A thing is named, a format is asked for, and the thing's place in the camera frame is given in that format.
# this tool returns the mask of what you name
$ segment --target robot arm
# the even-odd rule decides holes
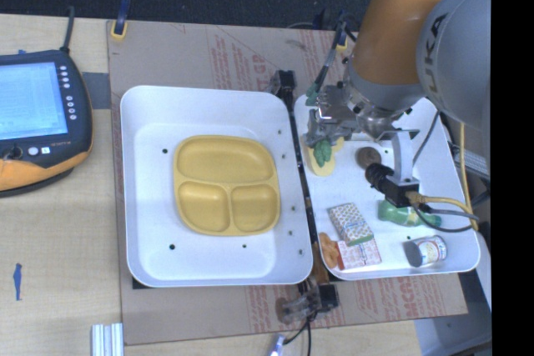
[[[483,132],[489,170],[490,45],[491,0],[371,0],[343,82],[310,113],[306,143],[353,132],[391,138],[394,122],[427,96]]]

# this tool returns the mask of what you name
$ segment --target can lid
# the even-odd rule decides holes
[[[404,251],[406,254],[406,258],[408,258],[408,263],[410,263],[410,266],[420,267],[423,264],[421,251],[419,250],[417,243],[404,242]]]

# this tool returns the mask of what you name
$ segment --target yellow plastic plate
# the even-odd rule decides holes
[[[174,196],[179,216],[198,233],[259,234],[280,217],[275,162],[250,138],[185,139],[174,152]]]

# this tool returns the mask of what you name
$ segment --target white plastic tray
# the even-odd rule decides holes
[[[149,287],[298,283],[313,256],[289,116],[268,93],[138,86],[120,104],[128,267]],[[280,219],[252,236],[196,233],[179,218],[173,155],[194,135],[252,138],[270,151]]]
[[[305,105],[305,97],[297,99],[295,104],[295,120],[299,135],[308,132],[309,110]],[[430,101],[421,99],[410,115],[395,123],[398,128],[419,129],[419,134],[412,140],[414,153],[420,147],[428,130],[436,108]],[[390,222],[380,221],[377,217],[378,203],[384,195],[371,188],[365,179],[365,171],[355,161],[355,154],[359,148],[376,148],[382,157],[382,163],[393,168],[394,158],[390,142],[374,143],[369,137],[355,134],[351,141],[345,141],[343,148],[335,154],[335,170],[327,177],[315,175],[308,167],[304,156],[305,175],[310,188],[310,198],[315,214],[317,232],[324,232],[332,240],[340,240],[340,236],[328,216],[328,209],[343,203],[355,203],[370,225],[375,235],[375,241],[382,258],[376,265],[340,270],[332,268],[330,271],[336,277],[344,280],[358,280],[369,278],[389,278],[410,276],[416,274],[455,273],[472,270],[480,258],[480,247],[476,239],[476,232],[472,229],[461,233],[443,233],[425,225],[419,227],[404,227]],[[460,179],[456,166],[447,146],[443,126],[438,122],[428,143],[413,170],[413,175],[421,181],[420,193],[426,196],[454,198],[464,202]],[[433,203],[433,208],[456,209],[449,203]],[[462,228],[469,225],[465,217],[442,215],[443,228]],[[421,238],[439,234],[448,248],[447,258],[438,263],[425,267],[413,268],[408,264],[402,244],[409,239]]]

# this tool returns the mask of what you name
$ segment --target yellow cable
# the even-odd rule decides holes
[[[453,198],[441,198],[433,196],[425,196],[418,192],[406,192],[406,197],[410,203],[450,203],[456,205],[458,208],[462,209],[466,213],[473,214],[473,209],[471,207],[471,198],[469,197],[469,188],[467,186],[467,175],[466,175],[466,159],[465,159],[465,147],[464,147],[464,124],[460,124],[460,171],[461,171],[461,188],[464,192],[466,198],[466,203],[462,203]],[[478,230],[478,223],[470,218],[471,226]]]
[[[465,125],[460,123],[460,175],[461,175],[461,188],[464,192],[464,197],[466,198],[466,206],[468,211],[467,213],[473,213],[473,208],[471,206],[471,197],[469,195],[469,186],[467,184],[467,174],[466,174],[466,147],[465,147]],[[478,224],[474,219],[471,219],[471,226],[478,231]]]

